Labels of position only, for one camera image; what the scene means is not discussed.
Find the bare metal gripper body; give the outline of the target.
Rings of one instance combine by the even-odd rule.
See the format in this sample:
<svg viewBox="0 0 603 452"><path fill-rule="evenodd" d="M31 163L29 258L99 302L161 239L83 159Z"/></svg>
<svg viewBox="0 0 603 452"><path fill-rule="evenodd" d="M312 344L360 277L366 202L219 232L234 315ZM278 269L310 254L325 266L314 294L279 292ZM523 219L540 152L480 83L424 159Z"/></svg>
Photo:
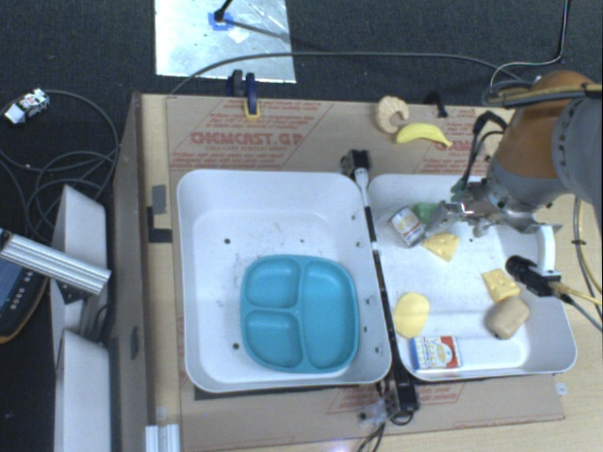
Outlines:
<svg viewBox="0 0 603 452"><path fill-rule="evenodd" d="M496 177L472 182L461 179L451 192L451 201L443 203L448 222L461 221L474 228L531 228L536 224L535 208L513 197Z"/></svg>

